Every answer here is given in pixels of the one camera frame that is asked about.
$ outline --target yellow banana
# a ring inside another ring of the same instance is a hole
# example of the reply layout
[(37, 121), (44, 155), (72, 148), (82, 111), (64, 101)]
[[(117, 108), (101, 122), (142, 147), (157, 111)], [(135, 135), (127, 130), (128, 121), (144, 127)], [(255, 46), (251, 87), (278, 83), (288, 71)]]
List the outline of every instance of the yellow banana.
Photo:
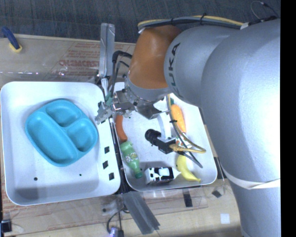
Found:
[(201, 182), (201, 179), (194, 176), (194, 174), (187, 168), (185, 156), (179, 155), (177, 159), (177, 166), (178, 166), (178, 171), (181, 172), (182, 176), (186, 180)]

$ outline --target plastic bottle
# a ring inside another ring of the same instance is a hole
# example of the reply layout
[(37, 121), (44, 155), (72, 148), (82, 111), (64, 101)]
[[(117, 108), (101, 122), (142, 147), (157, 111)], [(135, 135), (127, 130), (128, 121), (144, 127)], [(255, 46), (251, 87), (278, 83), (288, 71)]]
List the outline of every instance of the plastic bottle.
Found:
[(135, 153), (132, 143), (130, 141), (126, 141), (119, 146), (123, 153), (124, 159), (127, 162), (127, 165), (134, 171), (135, 177), (141, 178), (143, 176), (143, 172), (139, 167), (138, 155)]

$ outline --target brown sausage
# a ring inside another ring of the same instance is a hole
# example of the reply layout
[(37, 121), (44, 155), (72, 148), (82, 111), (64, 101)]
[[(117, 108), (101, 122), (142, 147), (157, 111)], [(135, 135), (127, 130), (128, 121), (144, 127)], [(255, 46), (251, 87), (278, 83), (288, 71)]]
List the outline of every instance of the brown sausage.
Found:
[(121, 143), (127, 141), (128, 137), (125, 134), (124, 129), (123, 129), (123, 116), (122, 115), (116, 116), (115, 127), (116, 127), (117, 136), (120, 139)]

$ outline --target gray floor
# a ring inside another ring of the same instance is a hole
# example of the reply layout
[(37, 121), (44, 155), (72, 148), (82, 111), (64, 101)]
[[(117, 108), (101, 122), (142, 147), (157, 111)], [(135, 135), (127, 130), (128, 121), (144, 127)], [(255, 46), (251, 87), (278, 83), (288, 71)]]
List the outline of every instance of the gray floor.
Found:
[[(7, 26), (19, 34), (98, 40), (100, 24), (105, 22), (115, 24), (116, 41), (135, 43), (137, 23), (148, 19), (207, 13), (241, 22), (254, 21), (257, 18), (251, 10), (253, 1), (256, 0), (0, 0), (0, 29)], [(281, 15), (281, 0), (258, 1)], [(256, 2), (252, 8), (260, 18), (274, 15), (271, 9)]]

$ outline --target toy banana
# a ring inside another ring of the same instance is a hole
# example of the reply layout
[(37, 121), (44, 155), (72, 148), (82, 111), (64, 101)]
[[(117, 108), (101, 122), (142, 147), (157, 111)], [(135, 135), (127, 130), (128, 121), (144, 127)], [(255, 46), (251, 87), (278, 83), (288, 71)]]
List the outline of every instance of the toy banana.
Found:
[(178, 166), (178, 171), (181, 172), (182, 176), (186, 180), (201, 182), (201, 179), (194, 176), (194, 174), (187, 168), (185, 156), (179, 155), (177, 159), (177, 166)]

